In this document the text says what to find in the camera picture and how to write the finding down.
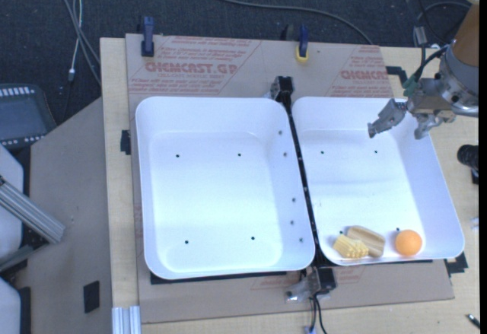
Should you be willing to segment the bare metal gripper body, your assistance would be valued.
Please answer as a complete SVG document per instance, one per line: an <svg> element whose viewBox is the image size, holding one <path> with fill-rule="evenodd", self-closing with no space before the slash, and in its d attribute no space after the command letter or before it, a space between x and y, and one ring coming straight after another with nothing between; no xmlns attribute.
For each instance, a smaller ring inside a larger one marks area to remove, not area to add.
<svg viewBox="0 0 487 334"><path fill-rule="evenodd" d="M450 123L458 116L479 117L478 95L455 77L414 76L406 82L407 110L420 123Z"/></svg>

